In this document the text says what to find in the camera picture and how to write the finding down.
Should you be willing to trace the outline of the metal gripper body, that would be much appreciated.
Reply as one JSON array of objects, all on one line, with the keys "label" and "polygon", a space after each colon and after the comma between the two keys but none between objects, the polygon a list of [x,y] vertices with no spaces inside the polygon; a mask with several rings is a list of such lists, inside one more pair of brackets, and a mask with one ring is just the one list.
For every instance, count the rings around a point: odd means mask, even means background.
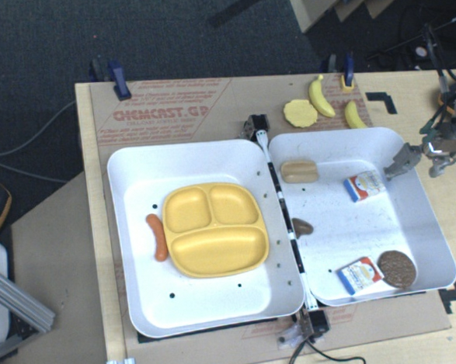
[{"label": "metal gripper body", "polygon": [[422,139],[423,153],[430,158],[456,158],[456,125],[438,123]]}]

